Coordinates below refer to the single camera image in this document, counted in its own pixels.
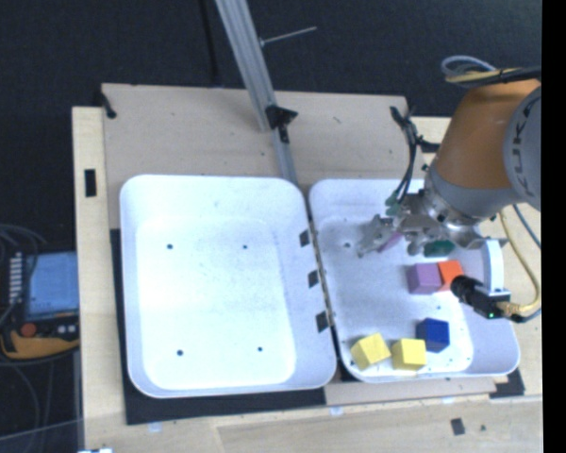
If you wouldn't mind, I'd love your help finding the purple cube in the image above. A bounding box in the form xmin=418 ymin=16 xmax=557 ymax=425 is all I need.
xmin=406 ymin=262 xmax=444 ymax=296

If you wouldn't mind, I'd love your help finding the pink cube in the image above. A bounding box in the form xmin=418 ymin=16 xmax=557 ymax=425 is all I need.
xmin=379 ymin=231 xmax=403 ymax=254

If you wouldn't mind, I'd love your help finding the blue cube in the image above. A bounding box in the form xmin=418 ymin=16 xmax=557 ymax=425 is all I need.
xmin=415 ymin=317 xmax=451 ymax=354

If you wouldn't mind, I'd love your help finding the black cylinder on white bracket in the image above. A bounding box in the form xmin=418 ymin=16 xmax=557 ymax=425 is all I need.
xmin=449 ymin=238 xmax=513 ymax=322

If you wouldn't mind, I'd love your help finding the orange cube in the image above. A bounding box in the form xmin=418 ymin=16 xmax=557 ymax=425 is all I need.
xmin=437 ymin=259 xmax=465 ymax=293

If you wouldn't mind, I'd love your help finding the yellow cube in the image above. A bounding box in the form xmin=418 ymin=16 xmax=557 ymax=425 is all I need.
xmin=390 ymin=337 xmax=428 ymax=373
xmin=349 ymin=331 xmax=392 ymax=370

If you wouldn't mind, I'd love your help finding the pale brown flat board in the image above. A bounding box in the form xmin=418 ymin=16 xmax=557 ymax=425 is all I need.
xmin=100 ymin=82 xmax=499 ymax=406

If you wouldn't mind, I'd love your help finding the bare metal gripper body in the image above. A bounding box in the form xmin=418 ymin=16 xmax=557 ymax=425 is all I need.
xmin=394 ymin=191 xmax=484 ymax=246

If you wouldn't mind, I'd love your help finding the white plastic tray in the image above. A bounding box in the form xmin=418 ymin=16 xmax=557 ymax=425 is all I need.
xmin=118 ymin=173 xmax=338 ymax=400
xmin=307 ymin=177 xmax=522 ymax=385

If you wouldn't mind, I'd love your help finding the green cube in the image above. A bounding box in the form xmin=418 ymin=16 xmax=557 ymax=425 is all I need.
xmin=423 ymin=239 xmax=456 ymax=259

